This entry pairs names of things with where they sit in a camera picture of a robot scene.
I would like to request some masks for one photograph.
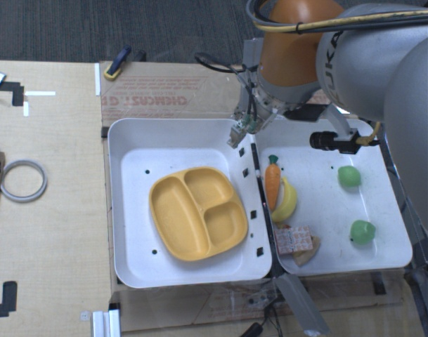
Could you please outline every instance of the gray carpet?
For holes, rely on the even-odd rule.
[[[335,0],[423,6],[428,0]],[[125,44],[133,60],[195,62],[194,52],[242,59],[244,39],[261,37],[247,0],[0,0],[0,60],[98,62]]]

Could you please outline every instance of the toy banana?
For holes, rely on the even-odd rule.
[[[293,211],[297,206],[297,191],[291,184],[289,184],[285,176],[283,176],[282,181],[284,184],[283,201],[278,207],[276,207],[275,211],[273,211],[273,213],[271,214],[271,219],[275,223],[281,222],[286,218],[289,218],[293,214]]]

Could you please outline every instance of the green toy ball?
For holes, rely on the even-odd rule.
[[[339,168],[339,182],[345,187],[355,187],[361,184],[361,173],[354,166]]]
[[[367,244],[375,238],[376,227],[364,220],[356,220],[351,225],[351,241],[355,244]]]

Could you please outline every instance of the wooden table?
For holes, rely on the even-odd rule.
[[[0,336],[90,336],[90,313],[106,311],[112,294],[94,64],[0,61],[0,72],[25,91],[56,92],[28,96],[28,117],[23,108],[11,105],[10,93],[0,92],[0,148],[6,163],[34,159],[48,174],[48,187],[34,202],[18,204],[0,197],[0,303],[3,283],[18,283],[16,311],[0,317]],[[9,175],[6,186],[18,194],[33,192],[40,184],[30,168]],[[332,335],[422,336],[412,293],[402,279],[397,284],[401,302],[324,312]],[[305,336],[294,316],[280,321],[285,336]],[[125,336],[239,336],[252,322]],[[271,324],[262,336],[276,336]]]

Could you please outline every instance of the yellow divided plate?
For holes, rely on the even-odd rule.
[[[227,251],[247,234],[242,202],[216,168],[189,168],[165,176],[151,187],[149,200],[165,246],[181,260],[201,260]]]

